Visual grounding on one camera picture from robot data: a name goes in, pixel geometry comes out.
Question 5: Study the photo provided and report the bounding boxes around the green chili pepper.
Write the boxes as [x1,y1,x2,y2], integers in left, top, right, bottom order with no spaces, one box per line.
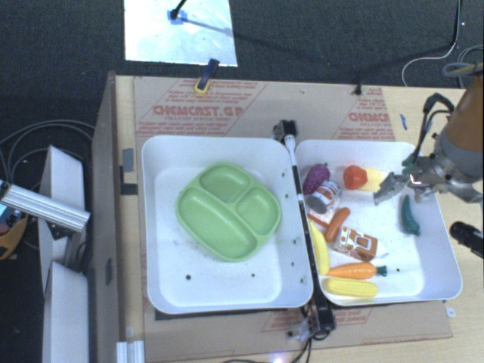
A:
[400,194,422,237]

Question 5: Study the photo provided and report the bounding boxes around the white plastic tray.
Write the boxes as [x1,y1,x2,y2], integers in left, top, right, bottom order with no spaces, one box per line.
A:
[294,138,464,308]
[141,134,315,315]

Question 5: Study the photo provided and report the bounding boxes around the black cylinder on white bracket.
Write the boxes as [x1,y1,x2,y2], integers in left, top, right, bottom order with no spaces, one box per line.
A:
[449,220,484,259]

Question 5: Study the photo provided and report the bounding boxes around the brown and white carton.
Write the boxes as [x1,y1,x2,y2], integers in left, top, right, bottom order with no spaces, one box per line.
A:
[332,225,380,263]

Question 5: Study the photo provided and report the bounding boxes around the yellow banana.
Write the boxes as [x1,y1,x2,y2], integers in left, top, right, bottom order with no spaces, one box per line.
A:
[309,220,331,277]

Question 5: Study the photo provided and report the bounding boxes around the orange sausage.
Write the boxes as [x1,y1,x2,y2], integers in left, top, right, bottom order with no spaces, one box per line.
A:
[324,206,352,244]

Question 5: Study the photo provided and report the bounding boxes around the green divided plate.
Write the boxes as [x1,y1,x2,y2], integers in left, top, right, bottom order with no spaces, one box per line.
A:
[174,161,284,263]

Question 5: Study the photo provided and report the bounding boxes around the orange carrot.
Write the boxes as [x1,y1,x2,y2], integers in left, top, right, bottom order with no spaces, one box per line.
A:
[327,261,388,281]

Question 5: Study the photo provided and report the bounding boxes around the thin black and white rod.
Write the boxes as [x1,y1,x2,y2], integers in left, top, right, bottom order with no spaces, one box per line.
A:
[284,134,329,319]

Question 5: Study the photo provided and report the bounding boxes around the black block with thin wires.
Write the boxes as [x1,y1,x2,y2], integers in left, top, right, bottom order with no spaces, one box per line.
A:
[272,119,300,141]
[312,303,337,333]

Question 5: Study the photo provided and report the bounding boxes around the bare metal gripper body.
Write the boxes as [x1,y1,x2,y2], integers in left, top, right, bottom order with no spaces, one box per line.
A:
[403,156,484,204]

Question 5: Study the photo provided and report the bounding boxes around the yellow corn cob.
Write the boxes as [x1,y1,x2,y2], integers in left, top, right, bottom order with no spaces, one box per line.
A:
[325,276,380,299]

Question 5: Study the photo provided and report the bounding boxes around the yellow lemon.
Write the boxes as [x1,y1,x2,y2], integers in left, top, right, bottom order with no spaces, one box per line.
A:
[361,167,389,193]

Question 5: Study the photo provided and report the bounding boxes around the orange and white can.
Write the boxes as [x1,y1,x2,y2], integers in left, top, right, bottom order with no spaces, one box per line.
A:
[306,179,343,216]

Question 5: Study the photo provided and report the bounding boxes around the red tomato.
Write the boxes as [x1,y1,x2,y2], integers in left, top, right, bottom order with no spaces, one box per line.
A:
[343,164,369,191]

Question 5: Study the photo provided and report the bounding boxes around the thin orange stick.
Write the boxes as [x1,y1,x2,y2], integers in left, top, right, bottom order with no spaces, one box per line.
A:
[307,212,330,229]

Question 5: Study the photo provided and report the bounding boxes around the brown cardboard board, red print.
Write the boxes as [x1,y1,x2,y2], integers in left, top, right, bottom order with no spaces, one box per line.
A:
[133,75,454,363]

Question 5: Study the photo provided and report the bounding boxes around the purple grapes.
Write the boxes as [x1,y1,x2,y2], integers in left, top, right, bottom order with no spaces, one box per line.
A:
[302,163,331,196]

